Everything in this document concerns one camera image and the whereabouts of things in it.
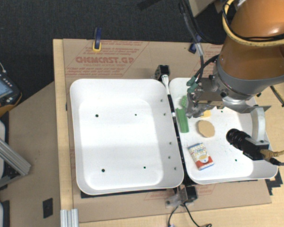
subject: black carpet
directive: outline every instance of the black carpet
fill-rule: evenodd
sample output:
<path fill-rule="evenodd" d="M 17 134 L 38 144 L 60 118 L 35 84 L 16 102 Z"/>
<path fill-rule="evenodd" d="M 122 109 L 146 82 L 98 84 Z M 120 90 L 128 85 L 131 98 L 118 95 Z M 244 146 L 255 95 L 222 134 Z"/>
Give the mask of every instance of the black carpet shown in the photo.
<path fill-rule="evenodd" d="M 190 42 L 180 0 L 0 0 L 0 61 L 23 93 L 22 101 L 53 81 L 53 39 Z M 198 15 L 203 32 L 221 39 L 213 5 Z"/>

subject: empty white tray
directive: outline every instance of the empty white tray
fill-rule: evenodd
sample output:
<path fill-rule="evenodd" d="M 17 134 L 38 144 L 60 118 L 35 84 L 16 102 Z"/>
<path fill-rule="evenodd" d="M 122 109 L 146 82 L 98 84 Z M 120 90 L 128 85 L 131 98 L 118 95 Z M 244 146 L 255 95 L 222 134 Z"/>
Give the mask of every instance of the empty white tray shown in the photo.
<path fill-rule="evenodd" d="M 70 88 L 76 175 L 89 195 L 166 189 L 184 177 L 164 86 L 79 79 Z"/>
<path fill-rule="evenodd" d="M 176 78 L 169 84 L 175 109 L 182 108 L 181 99 L 187 94 L 186 82 L 190 78 Z M 254 98 L 249 105 L 255 105 Z M 197 130 L 197 122 L 207 120 L 215 128 L 215 135 L 210 138 L 203 137 Z M 185 165 L 189 177 L 198 184 L 221 183 L 232 181 L 245 181 L 272 178 L 277 173 L 277 166 L 264 160 L 252 161 L 242 154 L 226 140 L 226 134 L 230 129 L 238 129 L 247 134 L 252 134 L 252 120 L 249 113 L 239 114 L 229 108 L 211 110 L 211 116 L 207 118 L 188 119 L 189 132 L 180 133 Z M 187 147 L 196 143 L 204 143 L 214 165 L 204 170 L 198 170 Z"/>

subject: small packet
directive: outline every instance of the small packet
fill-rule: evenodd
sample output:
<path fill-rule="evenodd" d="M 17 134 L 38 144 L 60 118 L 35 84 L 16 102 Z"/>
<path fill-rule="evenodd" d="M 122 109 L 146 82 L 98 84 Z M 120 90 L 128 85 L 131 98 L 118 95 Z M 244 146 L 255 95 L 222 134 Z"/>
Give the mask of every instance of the small packet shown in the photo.
<path fill-rule="evenodd" d="M 188 147 L 188 151 L 199 170 L 214 164 L 203 143 Z"/>

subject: wooden table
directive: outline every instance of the wooden table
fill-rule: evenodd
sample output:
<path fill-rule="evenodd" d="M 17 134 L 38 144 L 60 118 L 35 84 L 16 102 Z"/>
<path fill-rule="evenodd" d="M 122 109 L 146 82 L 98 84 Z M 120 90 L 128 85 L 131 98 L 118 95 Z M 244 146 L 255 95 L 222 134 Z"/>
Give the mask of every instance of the wooden table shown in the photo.
<path fill-rule="evenodd" d="M 53 52 L 61 209 L 71 210 L 74 207 L 71 184 L 68 119 L 67 112 L 65 110 L 66 88 L 62 39 L 53 40 Z M 284 97 L 284 83 L 276 85 L 276 88 Z M 263 91 L 261 97 L 257 98 L 257 103 L 259 105 L 272 105 L 272 107 L 266 112 L 266 131 L 273 149 L 276 151 L 284 149 L 284 108 L 281 107 L 280 102 L 269 88 Z M 281 156 L 278 159 L 284 162 L 284 156 Z M 284 166 L 280 167 L 280 174 L 283 184 L 280 188 L 273 189 L 271 204 L 193 212 L 192 215 L 195 221 L 199 225 L 212 223 L 214 227 L 272 227 L 276 225 L 284 227 Z M 159 215 L 81 223 L 80 227 L 165 227 L 167 226 L 167 220 L 168 215 Z M 194 226 L 187 213 L 175 214 L 172 218 L 172 223 L 174 223 L 177 227 Z"/>

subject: blue clamp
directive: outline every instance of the blue clamp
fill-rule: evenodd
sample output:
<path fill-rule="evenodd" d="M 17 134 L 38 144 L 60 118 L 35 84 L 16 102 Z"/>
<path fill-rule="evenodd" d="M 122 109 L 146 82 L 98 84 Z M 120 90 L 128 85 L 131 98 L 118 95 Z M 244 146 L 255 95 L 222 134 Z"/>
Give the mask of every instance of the blue clamp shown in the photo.
<path fill-rule="evenodd" d="M 93 51 L 95 52 L 99 52 L 101 50 L 101 42 L 100 42 L 101 31 L 102 31 L 101 28 L 96 27 L 95 32 L 94 32 L 95 41 L 93 43 Z"/>
<path fill-rule="evenodd" d="M 202 40 L 202 38 L 200 37 L 200 35 L 196 35 L 197 41 L 198 43 Z M 188 49 L 189 52 L 191 52 L 192 54 L 195 54 L 196 52 L 196 47 L 195 47 L 195 43 L 192 43 Z"/>

